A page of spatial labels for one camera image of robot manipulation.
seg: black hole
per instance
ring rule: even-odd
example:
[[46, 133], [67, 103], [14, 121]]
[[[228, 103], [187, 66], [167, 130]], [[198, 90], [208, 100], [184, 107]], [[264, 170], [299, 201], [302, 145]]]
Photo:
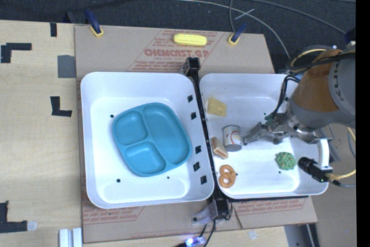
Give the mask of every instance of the black hole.
[[206, 182], [207, 182], [207, 176], [204, 175], [204, 176], [201, 177], [201, 184], [204, 184]]
[[193, 165], [193, 168], [194, 168], [194, 172], [196, 170], [198, 170], [201, 166], [199, 165], [199, 162], [196, 162], [194, 165]]

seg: cardboard box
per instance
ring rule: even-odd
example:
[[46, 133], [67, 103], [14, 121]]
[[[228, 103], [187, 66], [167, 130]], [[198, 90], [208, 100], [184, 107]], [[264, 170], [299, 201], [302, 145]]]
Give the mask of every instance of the cardboard box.
[[[95, 37], [88, 25], [75, 26], [77, 104], [79, 117], [80, 169], [82, 175], [82, 216], [84, 242], [198, 234], [203, 226], [192, 225], [191, 216], [207, 201], [100, 209], [86, 194], [80, 82], [95, 71], [179, 72], [187, 57], [199, 57], [199, 77], [207, 73], [274, 73], [263, 35], [242, 34], [236, 46], [227, 43], [229, 32], [170, 30], [103, 26], [104, 35]], [[173, 42], [175, 33], [202, 34], [204, 47]], [[310, 197], [233, 203], [230, 220], [216, 231], [240, 230], [316, 222]]]

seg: pretzel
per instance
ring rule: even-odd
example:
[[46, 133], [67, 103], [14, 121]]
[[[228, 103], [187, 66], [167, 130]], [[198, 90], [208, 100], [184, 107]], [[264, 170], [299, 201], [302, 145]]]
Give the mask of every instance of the pretzel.
[[236, 179], [236, 173], [230, 165], [222, 165], [220, 167], [219, 184], [228, 189], [233, 186]]

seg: tin can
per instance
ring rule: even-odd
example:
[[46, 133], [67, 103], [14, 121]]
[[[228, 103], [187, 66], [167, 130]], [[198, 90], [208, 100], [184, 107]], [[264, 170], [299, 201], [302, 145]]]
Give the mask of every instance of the tin can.
[[235, 152], [242, 149], [241, 128], [230, 125], [223, 128], [224, 146], [227, 151]]

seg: blue divided plate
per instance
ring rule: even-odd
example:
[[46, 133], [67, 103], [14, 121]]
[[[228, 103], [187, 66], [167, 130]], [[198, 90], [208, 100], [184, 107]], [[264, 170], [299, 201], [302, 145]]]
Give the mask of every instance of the blue divided plate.
[[139, 176], [172, 170], [191, 154], [191, 142], [179, 118], [162, 103], [144, 104], [119, 114], [112, 133], [124, 161]]

